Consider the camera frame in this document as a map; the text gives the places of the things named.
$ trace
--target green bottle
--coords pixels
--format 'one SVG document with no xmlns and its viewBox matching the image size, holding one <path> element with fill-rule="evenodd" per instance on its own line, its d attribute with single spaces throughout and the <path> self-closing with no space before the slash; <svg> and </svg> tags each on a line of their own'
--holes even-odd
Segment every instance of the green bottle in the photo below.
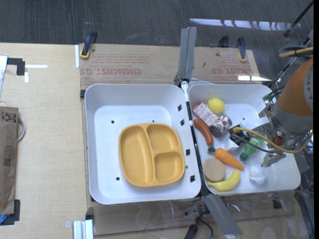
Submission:
<svg viewBox="0 0 319 239">
<path fill-rule="evenodd" d="M 259 137 L 252 137 L 249 140 L 252 144 L 260 147 L 261 144 L 264 142 L 264 140 L 262 140 Z M 250 144 L 245 144 L 245 150 L 243 153 L 240 154 L 240 159 L 246 161 L 249 158 L 249 155 L 256 152 L 257 149 L 254 146 L 251 146 Z"/>
</svg>

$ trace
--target carrot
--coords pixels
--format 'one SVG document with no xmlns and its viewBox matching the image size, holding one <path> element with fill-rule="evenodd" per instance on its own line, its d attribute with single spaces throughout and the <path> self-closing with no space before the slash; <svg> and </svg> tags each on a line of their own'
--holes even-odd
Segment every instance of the carrot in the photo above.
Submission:
<svg viewBox="0 0 319 239">
<path fill-rule="evenodd" d="M 203 134 L 203 136 L 205 137 L 206 143 L 208 146 L 212 146 L 214 143 L 214 139 L 213 136 L 211 134 L 211 132 L 209 131 L 208 126 L 206 126 L 204 124 L 204 122 L 202 122 L 199 119 L 194 119 L 194 126 Z"/>
<path fill-rule="evenodd" d="M 227 165 L 231 165 L 242 170 L 245 169 L 242 163 L 240 163 L 232 154 L 222 148 L 215 149 L 214 147 L 209 147 L 208 151 L 215 152 L 215 157 Z"/>
</svg>

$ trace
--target carrot top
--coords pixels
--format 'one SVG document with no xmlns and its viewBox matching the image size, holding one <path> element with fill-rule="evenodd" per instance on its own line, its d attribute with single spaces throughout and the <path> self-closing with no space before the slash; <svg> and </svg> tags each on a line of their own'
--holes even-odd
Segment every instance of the carrot top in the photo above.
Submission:
<svg viewBox="0 0 319 239">
<path fill-rule="evenodd" d="M 211 146 L 208 148 L 208 151 L 214 152 L 215 157 L 227 165 L 231 165 L 242 170 L 245 169 L 242 163 L 240 163 L 232 154 L 222 148 L 215 149 Z"/>
</svg>

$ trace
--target white plastic tray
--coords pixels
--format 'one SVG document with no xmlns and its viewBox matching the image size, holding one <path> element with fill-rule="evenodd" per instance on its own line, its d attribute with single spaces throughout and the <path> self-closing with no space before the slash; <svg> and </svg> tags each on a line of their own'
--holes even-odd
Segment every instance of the white plastic tray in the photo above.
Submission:
<svg viewBox="0 0 319 239">
<path fill-rule="evenodd" d="M 271 90 L 264 85 L 206 85 L 198 84 L 189 88 L 188 95 L 192 107 L 204 102 L 207 104 L 211 98 L 220 98 L 225 103 L 224 115 L 228 116 L 233 126 L 241 122 L 249 122 L 259 118 L 258 114 L 263 110 L 265 104 L 262 97 L 270 93 Z M 214 157 L 213 153 L 207 151 L 207 144 L 199 130 L 195 129 L 195 135 L 201 156 L 201 161 Z M 226 132 L 222 137 L 214 138 L 214 147 L 225 148 L 225 140 L 229 137 Z M 231 152 L 239 161 L 239 155 L 244 150 L 244 145 L 236 151 Z M 293 154 L 286 154 L 287 157 L 265 168 L 268 176 L 264 184 L 258 185 L 249 179 L 249 167 L 254 164 L 261 165 L 265 153 L 257 150 L 251 154 L 244 164 L 245 170 L 241 171 L 239 184 L 230 191 L 219 192 L 212 187 L 208 189 L 218 195 L 236 195 L 256 192 L 268 192 L 277 190 L 292 190 L 299 186 L 301 177 Z M 226 178 L 234 171 L 234 168 L 226 165 Z"/>
<path fill-rule="evenodd" d="M 180 88 L 169 84 L 96 84 L 85 93 L 85 109 L 90 193 L 97 202 L 108 205 L 178 200 L 193 198 L 199 193 L 198 163 Z M 185 173 L 171 184 L 133 186 L 121 168 L 119 136 L 127 126 L 152 122 L 167 124 L 177 132 L 185 158 Z"/>
</svg>

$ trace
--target brown round toy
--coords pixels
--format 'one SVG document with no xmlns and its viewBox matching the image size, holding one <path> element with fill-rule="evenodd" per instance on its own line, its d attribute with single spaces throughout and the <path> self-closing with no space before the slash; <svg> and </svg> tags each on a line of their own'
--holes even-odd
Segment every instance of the brown round toy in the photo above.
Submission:
<svg viewBox="0 0 319 239">
<path fill-rule="evenodd" d="M 209 158 L 203 164 L 205 177 L 211 182 L 217 182 L 224 179 L 226 174 L 225 165 L 217 158 Z"/>
</svg>

